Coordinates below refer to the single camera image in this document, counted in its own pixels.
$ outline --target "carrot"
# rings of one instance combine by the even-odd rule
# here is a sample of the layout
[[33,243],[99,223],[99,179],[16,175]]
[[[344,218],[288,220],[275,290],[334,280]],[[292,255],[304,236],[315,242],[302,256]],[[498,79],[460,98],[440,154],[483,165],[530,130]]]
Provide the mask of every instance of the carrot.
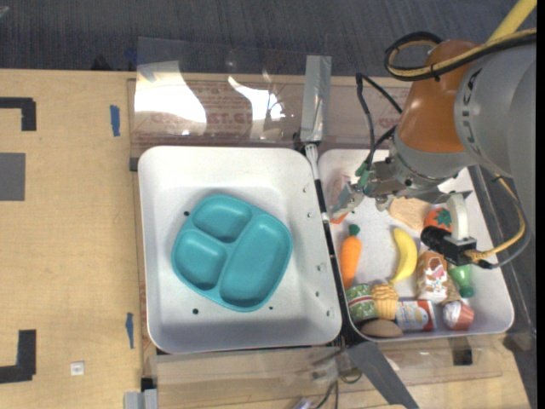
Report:
[[341,247],[341,277],[344,289],[352,285],[362,249],[361,241],[357,238],[359,227],[351,224],[348,230],[350,234],[342,241]]

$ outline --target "banana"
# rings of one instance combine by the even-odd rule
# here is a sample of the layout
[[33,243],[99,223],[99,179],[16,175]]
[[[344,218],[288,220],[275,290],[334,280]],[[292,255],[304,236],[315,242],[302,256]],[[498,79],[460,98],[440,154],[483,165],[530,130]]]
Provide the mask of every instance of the banana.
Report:
[[388,281],[390,285],[407,279],[413,274],[418,261],[415,240],[404,229],[394,228],[393,239],[399,248],[399,262],[396,274]]

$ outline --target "wooden surface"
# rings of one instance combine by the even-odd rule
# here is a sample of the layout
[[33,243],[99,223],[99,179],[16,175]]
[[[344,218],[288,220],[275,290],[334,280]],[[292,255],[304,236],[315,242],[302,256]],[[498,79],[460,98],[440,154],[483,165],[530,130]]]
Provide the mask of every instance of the wooden surface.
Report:
[[[1,408],[123,407],[123,393],[140,388],[135,198],[128,169],[127,80],[134,76],[0,70],[0,96],[37,102],[36,132],[20,131],[19,111],[0,109],[0,152],[26,153],[26,200],[0,202],[0,365],[14,364],[18,330],[37,330],[37,374],[29,382],[0,384]],[[120,109],[119,137],[112,134],[110,105]],[[127,313],[134,316],[134,349]],[[422,407],[528,407],[513,355],[497,337],[490,350],[496,364],[474,380],[462,380],[460,367],[452,377],[448,368],[437,370],[435,383],[418,384],[414,376],[411,382],[410,370],[404,380]],[[85,361],[85,374],[71,376],[70,364],[78,360]],[[294,403],[219,407],[283,409]],[[340,408],[384,405],[374,390],[341,386]]]

